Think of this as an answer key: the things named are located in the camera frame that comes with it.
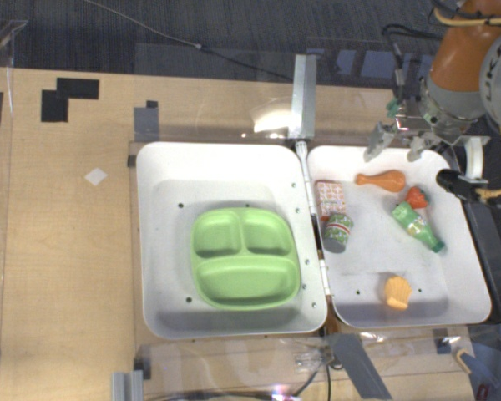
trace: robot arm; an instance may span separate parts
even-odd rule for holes
[[[464,132],[486,113],[501,126],[501,0],[459,0],[458,10],[443,1],[433,0],[434,14],[450,28],[422,80],[420,97],[391,102],[388,115],[394,124],[376,126],[365,158],[378,155],[394,138],[410,145],[409,160],[442,142],[464,145],[469,170],[460,176],[476,191],[488,183],[481,180],[482,145],[488,137],[473,139]]]

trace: black cable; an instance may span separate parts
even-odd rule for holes
[[[117,15],[117,16],[119,16],[121,18],[124,18],[124,19],[130,21],[131,23],[134,23],[134,24],[140,26],[141,28],[144,28],[144,29],[150,31],[151,33],[154,33],[154,34],[156,34],[156,35],[158,35],[160,37],[166,38],[166,39],[168,39],[170,41],[181,43],[181,44],[184,44],[186,46],[191,46],[192,48],[195,48],[195,49],[197,49],[199,51],[215,55],[216,57],[219,57],[219,58],[223,58],[226,61],[229,61],[231,63],[235,63],[237,65],[240,65],[241,67],[246,67],[248,69],[253,69],[255,71],[261,71],[262,73],[267,73],[269,75],[276,76],[279,79],[288,80],[290,82],[293,81],[292,78],[290,78],[288,76],[285,76],[284,74],[279,74],[279,73],[276,73],[274,71],[263,69],[261,67],[256,67],[255,65],[251,65],[251,64],[248,64],[248,63],[243,63],[241,61],[238,61],[237,59],[226,57],[225,55],[222,55],[220,53],[217,53],[214,50],[211,50],[211,49],[207,48],[204,44],[193,43],[193,42],[191,42],[189,40],[184,40],[182,38],[177,38],[177,37],[171,36],[171,35],[169,35],[167,33],[163,33],[163,32],[161,32],[161,31],[159,31],[159,30],[157,30],[155,28],[150,27],[149,25],[147,25],[145,23],[142,23],[141,21],[138,21],[135,18],[132,18],[132,17],[126,15],[125,13],[122,13],[122,12],[119,12],[118,10],[109,8],[108,6],[105,6],[105,5],[101,4],[101,3],[97,3],[94,0],[79,0],[79,1],[87,3],[87,4],[91,4],[93,6],[96,6],[97,8],[101,8],[101,9],[107,11],[107,12],[110,12],[110,13],[112,13],[114,15]]]
[[[200,48],[200,51],[202,51],[204,53],[208,53],[210,55],[215,55],[218,58],[225,59],[226,61],[230,61],[231,63],[235,63],[237,65],[240,65],[241,67],[246,67],[248,69],[254,69],[256,71],[261,71],[262,73],[267,73],[267,74],[270,74],[272,76],[276,76],[279,79],[288,80],[290,82],[293,81],[293,79],[291,77],[285,76],[284,74],[279,74],[279,73],[274,72],[274,71],[270,71],[270,70],[267,70],[267,69],[262,69],[260,67],[256,67],[255,65],[251,65],[251,64],[248,64],[248,63],[244,63],[242,61],[238,61],[237,59],[233,59],[233,58],[227,57],[227,56],[225,56],[225,55],[223,55],[221,53],[216,52],[213,49],[208,48],[205,45],[203,45],[202,48]]]
[[[314,381],[314,378],[316,378],[316,375],[317,373],[319,372],[319,368],[312,373],[312,375],[310,376],[310,378],[300,387],[298,388],[294,393],[293,393],[293,396],[294,397],[298,397],[299,395],[301,395],[301,393],[306,389],[308,388],[308,386],[310,386],[310,384]]]
[[[326,370],[330,388],[331,382],[330,382],[330,373],[328,372],[328,366],[326,366]],[[313,372],[311,376],[308,378],[308,380],[293,393],[293,396],[298,397],[306,388],[308,388],[308,386],[310,386],[310,384],[313,382],[314,378],[316,378],[317,373],[319,373],[319,368],[315,372]],[[266,392],[251,393],[251,392],[237,392],[237,391],[232,391],[232,392],[195,391],[195,392],[183,393],[181,395],[170,395],[169,397],[167,397],[166,395],[162,395],[160,397],[151,398],[148,401],[184,401],[184,400],[206,401],[208,399],[223,398],[223,397],[242,397],[242,398],[259,399],[263,401],[271,401],[270,393]]]
[[[328,382],[328,394],[326,396],[326,400],[331,401],[331,395],[332,395],[331,370],[329,369],[328,365],[325,366],[325,370],[326,370],[326,381]]]
[[[403,69],[404,59],[402,53],[396,42],[393,41],[392,36],[403,36],[420,38],[422,40],[442,40],[442,36],[435,33],[430,33],[428,31],[417,30],[415,28],[407,27],[406,25],[400,23],[389,23],[382,28],[381,34],[384,36],[388,42],[390,48],[392,49],[392,55],[395,60],[395,67],[397,70]],[[394,90],[394,94],[397,100],[401,102],[404,99],[404,85],[398,84],[397,90]]]
[[[452,9],[448,5],[444,4],[442,0],[431,0],[431,2],[433,3],[433,6],[435,8],[440,9],[440,11],[446,13],[450,17],[454,15],[459,15],[462,18],[466,19],[482,19],[480,13],[467,13],[467,12],[461,12],[457,9]]]
[[[183,393],[181,395],[162,395],[160,397],[150,398],[148,401],[206,401],[208,399],[214,398],[224,398],[224,397],[241,397],[241,398],[251,398],[258,399],[260,401],[271,401],[270,393],[249,393],[249,392],[189,392]]]

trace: white tray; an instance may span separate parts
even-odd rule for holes
[[[347,214],[353,219],[347,249],[325,252],[337,315],[353,327],[437,326],[477,323],[490,314],[491,302],[468,223],[460,201],[436,184],[436,174],[448,168],[432,151],[407,161],[407,150],[386,149],[369,163],[362,147],[321,146],[311,151],[308,166],[313,181],[343,184]],[[358,173],[400,170],[407,187],[389,193],[374,185],[355,185]],[[430,205],[417,210],[427,217],[446,248],[436,254],[411,238],[392,218],[410,186],[430,196]],[[387,307],[383,285],[391,275],[405,277],[413,292],[408,310]]]
[[[144,319],[163,338],[310,332],[326,318],[326,299],[301,165],[277,145],[153,143],[138,154]],[[212,307],[191,273],[190,234],[209,210],[254,206],[290,225],[301,289],[289,302],[252,312]]]

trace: toy chicken leg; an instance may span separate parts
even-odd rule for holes
[[[400,170],[387,170],[381,174],[364,175],[358,174],[355,182],[358,185],[374,184],[383,188],[384,190],[397,193],[404,189],[406,179]]]

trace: small box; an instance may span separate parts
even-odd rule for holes
[[[343,186],[339,181],[316,182],[317,208],[322,221],[328,221],[334,214],[345,214]]]

